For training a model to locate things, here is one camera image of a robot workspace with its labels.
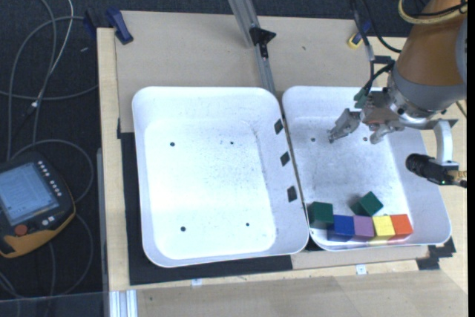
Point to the purple cube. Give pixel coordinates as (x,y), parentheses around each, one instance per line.
(363,226)

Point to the brown cardboard board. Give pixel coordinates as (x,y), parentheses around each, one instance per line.
(185,55)

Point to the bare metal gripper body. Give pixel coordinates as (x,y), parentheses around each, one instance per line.
(386,115)

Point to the white plastic tray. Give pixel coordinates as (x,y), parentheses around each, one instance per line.
(208,182)
(345,167)

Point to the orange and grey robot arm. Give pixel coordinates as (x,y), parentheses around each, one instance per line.
(426,48)

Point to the black cylinder on white bracket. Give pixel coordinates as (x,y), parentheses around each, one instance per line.
(426,167)

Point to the blue cube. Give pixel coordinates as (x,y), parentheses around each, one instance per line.
(343,224)

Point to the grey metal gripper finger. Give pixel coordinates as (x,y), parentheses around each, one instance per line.
(380,133)
(343,126)

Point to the yellow cube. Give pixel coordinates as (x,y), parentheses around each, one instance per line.
(383,225)

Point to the green cube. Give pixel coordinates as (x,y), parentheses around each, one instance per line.
(321,212)
(369,203)

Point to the orange cube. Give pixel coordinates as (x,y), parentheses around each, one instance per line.
(402,223)

